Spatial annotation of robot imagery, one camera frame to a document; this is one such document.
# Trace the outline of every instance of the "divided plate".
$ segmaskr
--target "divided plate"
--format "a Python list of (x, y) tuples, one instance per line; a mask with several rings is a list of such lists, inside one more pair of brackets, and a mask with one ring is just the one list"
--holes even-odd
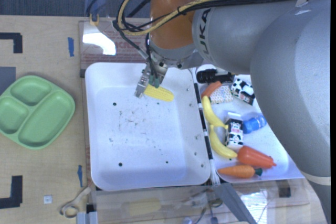
[(0, 133), (21, 146), (41, 149), (64, 130), (75, 111), (73, 98), (38, 76), (24, 76), (0, 95)]

